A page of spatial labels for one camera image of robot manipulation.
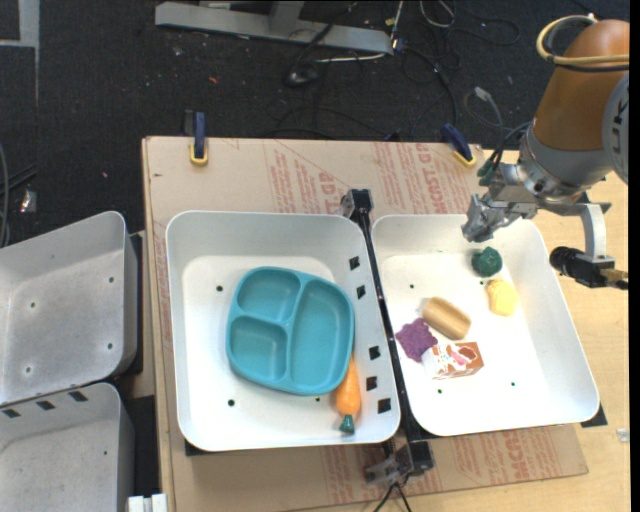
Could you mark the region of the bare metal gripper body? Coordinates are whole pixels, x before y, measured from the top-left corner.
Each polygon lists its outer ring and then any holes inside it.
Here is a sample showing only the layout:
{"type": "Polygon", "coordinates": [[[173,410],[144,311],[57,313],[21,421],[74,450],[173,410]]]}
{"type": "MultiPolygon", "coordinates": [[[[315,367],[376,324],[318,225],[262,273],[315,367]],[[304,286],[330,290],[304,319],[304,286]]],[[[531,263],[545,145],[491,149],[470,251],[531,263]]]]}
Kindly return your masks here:
{"type": "Polygon", "coordinates": [[[537,163],[486,164],[480,185],[487,187],[481,201],[505,208],[511,220],[530,219],[538,209],[563,210],[576,200],[576,187],[552,176],[537,163]]]}

